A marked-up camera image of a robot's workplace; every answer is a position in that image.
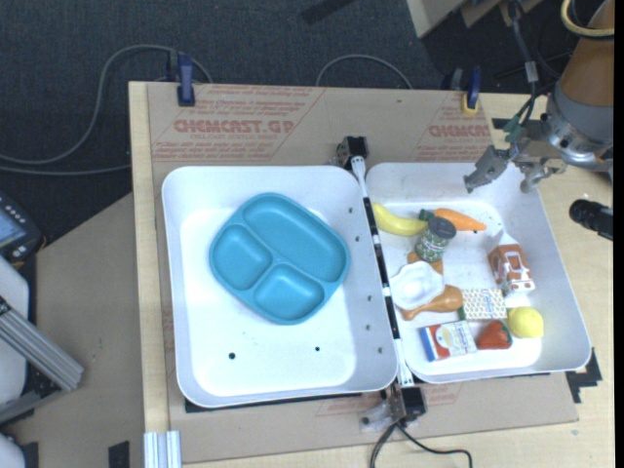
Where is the yellow lemon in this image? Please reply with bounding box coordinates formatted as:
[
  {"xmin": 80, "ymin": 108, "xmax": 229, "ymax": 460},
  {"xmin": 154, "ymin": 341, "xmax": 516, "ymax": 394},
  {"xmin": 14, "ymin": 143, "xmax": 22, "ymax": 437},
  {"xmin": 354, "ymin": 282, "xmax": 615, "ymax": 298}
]
[{"xmin": 506, "ymin": 305, "xmax": 545, "ymax": 339}]

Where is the white carton, red blue print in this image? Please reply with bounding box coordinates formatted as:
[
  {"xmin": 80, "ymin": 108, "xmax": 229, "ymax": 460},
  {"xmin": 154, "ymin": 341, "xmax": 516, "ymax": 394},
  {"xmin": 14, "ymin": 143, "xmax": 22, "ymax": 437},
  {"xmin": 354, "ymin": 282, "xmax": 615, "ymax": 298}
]
[{"xmin": 416, "ymin": 320, "xmax": 479, "ymax": 364}]

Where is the white fried egg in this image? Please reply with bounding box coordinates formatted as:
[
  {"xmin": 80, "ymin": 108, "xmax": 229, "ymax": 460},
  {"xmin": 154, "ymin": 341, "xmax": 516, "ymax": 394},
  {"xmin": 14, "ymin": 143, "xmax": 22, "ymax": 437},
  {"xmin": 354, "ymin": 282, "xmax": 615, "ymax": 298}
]
[{"xmin": 389, "ymin": 260, "xmax": 447, "ymax": 310}]

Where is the blue divided plate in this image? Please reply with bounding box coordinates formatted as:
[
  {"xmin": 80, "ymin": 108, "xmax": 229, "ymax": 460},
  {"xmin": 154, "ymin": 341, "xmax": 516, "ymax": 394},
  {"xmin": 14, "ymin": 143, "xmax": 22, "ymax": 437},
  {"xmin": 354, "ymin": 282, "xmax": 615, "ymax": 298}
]
[{"xmin": 208, "ymin": 191, "xmax": 352, "ymax": 327}]

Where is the thin black and white rod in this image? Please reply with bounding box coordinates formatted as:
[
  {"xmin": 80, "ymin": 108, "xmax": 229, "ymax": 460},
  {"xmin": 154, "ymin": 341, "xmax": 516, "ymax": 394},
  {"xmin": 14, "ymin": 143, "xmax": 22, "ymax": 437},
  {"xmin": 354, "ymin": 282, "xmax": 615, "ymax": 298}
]
[{"xmin": 350, "ymin": 155, "xmax": 414, "ymax": 386}]

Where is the red pepper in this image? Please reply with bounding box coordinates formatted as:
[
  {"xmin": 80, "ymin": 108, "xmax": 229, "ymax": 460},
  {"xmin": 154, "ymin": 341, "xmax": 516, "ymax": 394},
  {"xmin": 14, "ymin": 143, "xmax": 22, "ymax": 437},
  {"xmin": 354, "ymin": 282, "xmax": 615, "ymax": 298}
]
[{"xmin": 475, "ymin": 319, "xmax": 514, "ymax": 352}]

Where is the pale patterned packet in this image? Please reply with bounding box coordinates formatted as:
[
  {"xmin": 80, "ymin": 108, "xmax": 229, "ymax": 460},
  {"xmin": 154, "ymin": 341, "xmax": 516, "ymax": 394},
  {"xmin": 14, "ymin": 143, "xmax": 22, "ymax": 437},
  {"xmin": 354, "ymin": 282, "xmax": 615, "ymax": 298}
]
[{"xmin": 459, "ymin": 287, "xmax": 509, "ymax": 323}]

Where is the yellow banana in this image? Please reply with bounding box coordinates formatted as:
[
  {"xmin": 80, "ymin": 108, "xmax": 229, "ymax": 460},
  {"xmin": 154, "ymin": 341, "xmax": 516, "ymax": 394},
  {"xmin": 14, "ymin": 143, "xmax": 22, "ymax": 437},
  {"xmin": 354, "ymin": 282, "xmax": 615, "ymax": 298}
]
[{"xmin": 371, "ymin": 202, "xmax": 430, "ymax": 238}]

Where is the tan chicken drumstick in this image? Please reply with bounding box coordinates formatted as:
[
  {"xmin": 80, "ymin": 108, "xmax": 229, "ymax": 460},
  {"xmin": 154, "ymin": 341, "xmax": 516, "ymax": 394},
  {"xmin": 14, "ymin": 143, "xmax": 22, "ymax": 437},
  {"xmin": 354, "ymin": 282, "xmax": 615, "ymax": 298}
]
[{"xmin": 400, "ymin": 284, "xmax": 465, "ymax": 323}]

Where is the orange and white carton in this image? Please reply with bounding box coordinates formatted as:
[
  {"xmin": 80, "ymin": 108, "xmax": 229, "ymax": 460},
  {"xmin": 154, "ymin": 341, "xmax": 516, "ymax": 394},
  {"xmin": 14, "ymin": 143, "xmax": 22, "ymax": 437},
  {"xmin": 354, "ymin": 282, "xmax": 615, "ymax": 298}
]
[{"xmin": 487, "ymin": 243, "xmax": 536, "ymax": 296}]

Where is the brown cardboard board, red print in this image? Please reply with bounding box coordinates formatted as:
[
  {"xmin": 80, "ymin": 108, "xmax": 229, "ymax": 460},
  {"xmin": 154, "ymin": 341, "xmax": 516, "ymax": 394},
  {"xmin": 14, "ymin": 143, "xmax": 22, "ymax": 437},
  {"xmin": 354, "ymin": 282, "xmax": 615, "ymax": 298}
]
[{"xmin": 145, "ymin": 82, "xmax": 581, "ymax": 465}]

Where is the white plastic tray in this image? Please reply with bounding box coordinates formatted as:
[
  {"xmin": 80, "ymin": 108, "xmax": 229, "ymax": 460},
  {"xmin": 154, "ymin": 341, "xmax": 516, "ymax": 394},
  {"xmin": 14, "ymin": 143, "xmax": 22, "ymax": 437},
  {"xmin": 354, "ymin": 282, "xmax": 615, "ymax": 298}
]
[
  {"xmin": 161, "ymin": 164, "xmax": 400, "ymax": 410},
  {"xmin": 364, "ymin": 161, "xmax": 593, "ymax": 385}
]

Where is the black block with thin wires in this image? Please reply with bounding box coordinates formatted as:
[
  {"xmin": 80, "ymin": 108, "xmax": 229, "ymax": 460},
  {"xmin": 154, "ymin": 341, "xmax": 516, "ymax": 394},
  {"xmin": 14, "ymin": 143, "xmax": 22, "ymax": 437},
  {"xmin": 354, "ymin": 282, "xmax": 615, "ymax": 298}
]
[
  {"xmin": 388, "ymin": 384, "xmax": 428, "ymax": 427},
  {"xmin": 334, "ymin": 135, "xmax": 369, "ymax": 170}
]

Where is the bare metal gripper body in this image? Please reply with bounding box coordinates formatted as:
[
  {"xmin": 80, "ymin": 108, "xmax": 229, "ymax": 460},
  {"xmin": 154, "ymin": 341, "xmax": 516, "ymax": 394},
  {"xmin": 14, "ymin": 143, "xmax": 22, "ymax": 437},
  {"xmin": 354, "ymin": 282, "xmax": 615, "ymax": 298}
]
[{"xmin": 509, "ymin": 120, "xmax": 614, "ymax": 177}]

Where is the green can with dark lid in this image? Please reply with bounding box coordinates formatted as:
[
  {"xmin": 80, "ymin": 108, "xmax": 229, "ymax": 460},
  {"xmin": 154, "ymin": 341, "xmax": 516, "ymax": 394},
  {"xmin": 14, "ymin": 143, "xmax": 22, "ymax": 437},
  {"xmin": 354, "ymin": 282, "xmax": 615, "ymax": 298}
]
[{"xmin": 413, "ymin": 215, "xmax": 458, "ymax": 264}]

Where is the black cylinder on white bracket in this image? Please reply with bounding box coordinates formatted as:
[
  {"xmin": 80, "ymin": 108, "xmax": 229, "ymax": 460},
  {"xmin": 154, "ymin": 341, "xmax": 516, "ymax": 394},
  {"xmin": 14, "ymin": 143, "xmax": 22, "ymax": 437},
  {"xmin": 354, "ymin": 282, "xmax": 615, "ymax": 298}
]
[{"xmin": 568, "ymin": 198, "xmax": 614, "ymax": 241}]

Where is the orange carrot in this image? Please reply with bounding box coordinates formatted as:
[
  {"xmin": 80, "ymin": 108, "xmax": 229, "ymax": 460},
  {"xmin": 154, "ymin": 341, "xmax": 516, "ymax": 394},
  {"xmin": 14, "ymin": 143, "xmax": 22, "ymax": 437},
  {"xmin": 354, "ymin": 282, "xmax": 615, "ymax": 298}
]
[{"xmin": 419, "ymin": 207, "xmax": 488, "ymax": 234}]

